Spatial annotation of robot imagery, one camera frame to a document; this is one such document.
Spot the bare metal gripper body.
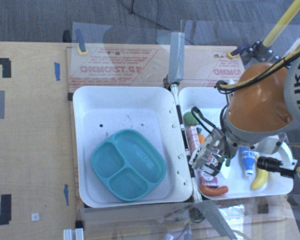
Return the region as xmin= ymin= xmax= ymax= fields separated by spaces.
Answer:
xmin=189 ymin=128 xmax=237 ymax=171

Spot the white triangular piece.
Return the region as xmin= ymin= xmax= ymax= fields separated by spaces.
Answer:
xmin=219 ymin=158 xmax=232 ymax=180

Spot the red and white packet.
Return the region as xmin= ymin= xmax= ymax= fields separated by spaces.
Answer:
xmin=198 ymin=170 xmax=219 ymax=189

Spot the green round toy vegetable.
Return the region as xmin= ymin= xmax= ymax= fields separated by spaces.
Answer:
xmin=182 ymin=111 xmax=200 ymax=127

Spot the orange sausage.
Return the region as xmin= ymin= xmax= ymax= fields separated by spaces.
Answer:
xmin=199 ymin=184 xmax=229 ymax=197

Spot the blue and white bottle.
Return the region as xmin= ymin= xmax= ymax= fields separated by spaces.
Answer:
xmin=239 ymin=146 xmax=257 ymax=177

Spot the white plastic tray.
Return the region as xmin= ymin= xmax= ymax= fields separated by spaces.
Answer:
xmin=72 ymin=85 xmax=194 ymax=209
xmin=177 ymin=86 xmax=295 ymax=201

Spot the yellow banana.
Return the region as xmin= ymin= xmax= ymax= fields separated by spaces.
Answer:
xmin=250 ymin=155 xmax=270 ymax=191

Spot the teal divided plate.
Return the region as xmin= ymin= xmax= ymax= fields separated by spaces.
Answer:
xmin=90 ymin=128 xmax=168 ymax=203

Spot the brown cardboard board red print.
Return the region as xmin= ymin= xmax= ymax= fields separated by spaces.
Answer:
xmin=66 ymin=45 xmax=300 ymax=233

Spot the black cylinder on white bracket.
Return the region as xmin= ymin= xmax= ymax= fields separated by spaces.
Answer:
xmin=256 ymin=133 xmax=299 ymax=179

